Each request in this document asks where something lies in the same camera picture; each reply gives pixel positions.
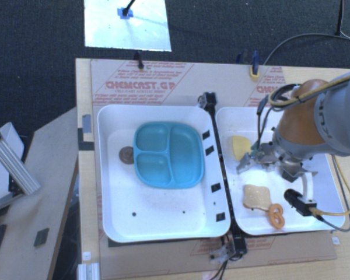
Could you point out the brown cardboard board red print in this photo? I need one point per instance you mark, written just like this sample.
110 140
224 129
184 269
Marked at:
163 83

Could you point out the blue divided plate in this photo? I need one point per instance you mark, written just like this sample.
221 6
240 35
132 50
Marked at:
181 153

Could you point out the black cylinder on white bracket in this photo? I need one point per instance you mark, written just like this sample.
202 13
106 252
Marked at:
301 204

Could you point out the brown round biscuit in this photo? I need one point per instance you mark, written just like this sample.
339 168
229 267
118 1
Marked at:
126 155

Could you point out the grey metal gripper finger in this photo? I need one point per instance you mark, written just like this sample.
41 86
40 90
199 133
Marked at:
245 162

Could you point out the orange pretzel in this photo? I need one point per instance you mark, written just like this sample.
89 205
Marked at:
277 219

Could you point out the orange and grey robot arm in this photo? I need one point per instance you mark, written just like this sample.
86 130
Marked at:
303 121

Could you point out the thin black and white rod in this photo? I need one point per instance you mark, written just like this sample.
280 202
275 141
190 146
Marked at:
225 174

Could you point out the yellow wedge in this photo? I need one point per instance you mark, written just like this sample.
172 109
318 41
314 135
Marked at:
239 147

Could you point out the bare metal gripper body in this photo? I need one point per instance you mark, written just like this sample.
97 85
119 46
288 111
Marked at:
290 168

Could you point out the beige bread slice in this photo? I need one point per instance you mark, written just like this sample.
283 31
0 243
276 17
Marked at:
255 197

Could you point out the white plastic tray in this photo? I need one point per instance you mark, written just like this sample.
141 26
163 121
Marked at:
321 191
157 211

